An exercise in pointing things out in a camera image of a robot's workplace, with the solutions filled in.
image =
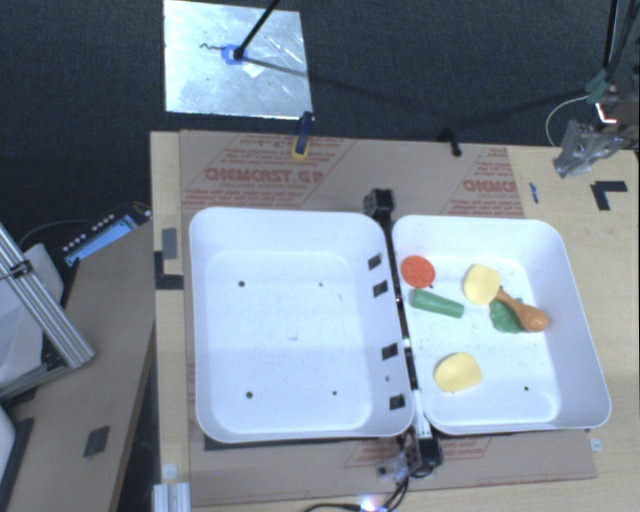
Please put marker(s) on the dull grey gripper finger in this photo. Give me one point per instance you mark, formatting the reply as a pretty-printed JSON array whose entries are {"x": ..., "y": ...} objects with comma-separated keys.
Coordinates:
[
  {"x": 605, "y": 147},
  {"x": 572, "y": 147}
]

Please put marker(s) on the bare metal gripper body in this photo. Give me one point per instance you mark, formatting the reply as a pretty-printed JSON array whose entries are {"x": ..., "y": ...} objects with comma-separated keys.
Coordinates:
[{"x": 624, "y": 107}]

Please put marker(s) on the yellow toy crisp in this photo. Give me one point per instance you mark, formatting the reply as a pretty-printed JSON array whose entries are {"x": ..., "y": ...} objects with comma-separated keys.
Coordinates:
[
  {"x": 457, "y": 373},
  {"x": 481, "y": 284}
]

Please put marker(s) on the brown toy chicken drumstick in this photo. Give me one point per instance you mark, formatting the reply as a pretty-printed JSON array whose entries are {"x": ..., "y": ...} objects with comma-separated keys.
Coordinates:
[{"x": 530, "y": 315}]

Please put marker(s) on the green toy lettuce leaf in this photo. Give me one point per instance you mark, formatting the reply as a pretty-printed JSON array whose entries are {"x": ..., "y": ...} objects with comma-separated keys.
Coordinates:
[{"x": 504, "y": 320}]

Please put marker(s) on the orange round slice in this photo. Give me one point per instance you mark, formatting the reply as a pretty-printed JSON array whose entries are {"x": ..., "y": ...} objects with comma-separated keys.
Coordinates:
[{"x": 417, "y": 271}]

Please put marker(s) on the green toy bean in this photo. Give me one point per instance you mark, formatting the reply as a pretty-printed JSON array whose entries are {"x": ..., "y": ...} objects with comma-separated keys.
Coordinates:
[{"x": 436, "y": 303}]

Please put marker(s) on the white plastic tray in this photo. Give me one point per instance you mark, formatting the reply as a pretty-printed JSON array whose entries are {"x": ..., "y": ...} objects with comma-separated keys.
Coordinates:
[
  {"x": 290, "y": 330},
  {"x": 505, "y": 360}
]

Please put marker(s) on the thin black and white rod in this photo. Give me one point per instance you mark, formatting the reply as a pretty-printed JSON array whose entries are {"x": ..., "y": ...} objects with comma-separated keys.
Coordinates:
[{"x": 397, "y": 300}]

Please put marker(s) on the brown cardboard board red print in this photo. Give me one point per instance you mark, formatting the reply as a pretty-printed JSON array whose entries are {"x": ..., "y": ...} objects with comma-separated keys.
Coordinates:
[{"x": 340, "y": 165}]

